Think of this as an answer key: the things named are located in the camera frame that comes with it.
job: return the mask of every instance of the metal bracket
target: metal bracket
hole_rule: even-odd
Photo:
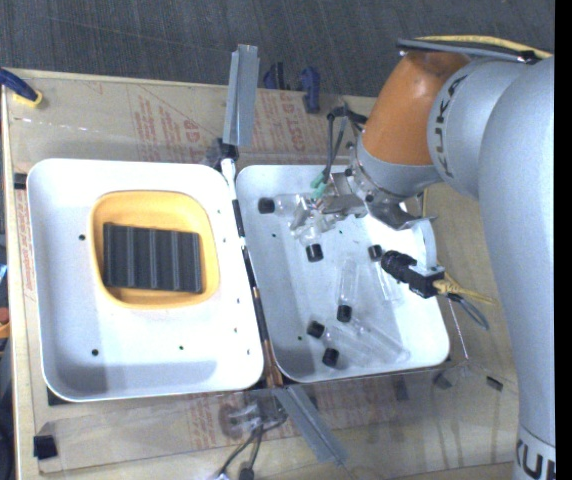
[[[464,55],[473,55],[480,57],[488,57],[496,60],[505,60],[508,62],[520,62],[524,64],[533,64],[539,59],[531,51],[519,52],[519,53],[504,53],[489,48],[476,48],[472,46],[465,45],[452,45],[446,44],[445,42],[435,42],[435,41],[422,41],[416,39],[399,39],[397,41],[397,47],[400,49],[408,48],[410,50],[428,50],[437,52],[451,52],[451,53],[462,53]]]
[[[249,146],[253,138],[259,78],[257,47],[241,44],[231,57],[223,142]]]
[[[348,452],[332,434],[319,412],[301,386],[275,389],[274,394],[310,446],[319,462],[334,462],[341,466]]]
[[[324,198],[323,213],[335,213],[343,217],[355,215],[358,218],[368,213],[364,201],[351,190],[346,173],[331,173],[329,187],[327,191],[332,195]]]
[[[422,221],[430,221],[435,217],[416,217],[410,213],[402,210],[397,202],[382,203],[375,201],[374,203],[366,203],[368,213],[370,213],[377,220],[390,226],[396,231],[403,231],[404,229],[412,229],[415,224]]]

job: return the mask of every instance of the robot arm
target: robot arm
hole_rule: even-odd
[[[337,212],[350,192],[405,229],[422,218],[400,203],[437,181],[479,200],[519,383],[515,480],[555,478],[553,99],[552,57],[527,65],[411,51],[320,205]]]

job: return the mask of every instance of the white tray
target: white tray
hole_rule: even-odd
[[[211,222],[220,285],[178,309],[112,304],[91,275],[90,211],[104,194],[187,194]],[[187,164],[49,159],[28,176],[41,356],[50,389],[69,401],[238,390],[253,385],[263,355],[228,186]]]
[[[398,285],[401,301],[383,303],[375,283],[366,275],[370,265],[368,247],[379,244],[384,251],[397,250],[418,257],[410,230],[394,231],[376,219],[349,217],[321,236],[324,259],[309,262],[305,248],[290,233],[287,220],[275,214],[260,214],[262,197],[308,193],[310,182],[322,166],[251,166],[237,178],[241,207],[253,270],[261,293],[266,325],[279,368],[297,382],[388,373],[434,366],[449,352],[449,338],[435,298],[423,299],[407,285]],[[306,334],[308,323],[337,322],[337,281],[347,257],[361,269],[359,306],[355,316],[400,340],[410,353],[406,359],[377,360],[367,366],[351,364],[328,367],[322,363],[324,345]]]

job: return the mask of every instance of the black rubber cap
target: black rubber cap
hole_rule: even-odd
[[[353,308],[346,304],[340,304],[337,306],[337,320],[340,322],[350,322],[350,318],[353,316]]]
[[[262,197],[257,203],[257,209],[259,213],[274,213],[275,212],[275,201],[270,197]]]
[[[308,256],[308,261],[310,261],[311,263],[323,260],[324,253],[322,252],[322,246],[319,244],[312,244],[307,246],[306,256]]]
[[[327,348],[324,351],[324,356],[322,357],[322,363],[326,366],[337,366],[337,360],[339,359],[339,351],[334,348]]]
[[[306,334],[309,334],[313,338],[321,338],[325,330],[326,327],[324,327],[324,324],[320,324],[317,320],[313,320],[311,323],[308,324],[308,329],[306,329]]]
[[[384,255],[384,250],[381,245],[371,245],[368,248],[368,256],[370,256],[371,261],[377,261],[381,259]]]

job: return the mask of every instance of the gray carpet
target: gray carpet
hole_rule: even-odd
[[[547,51],[555,0],[0,0],[0,65],[225,84],[238,43],[261,71],[283,61],[295,87],[313,65],[322,90],[376,96],[395,41],[479,34]],[[0,161],[0,233],[4,210]]]

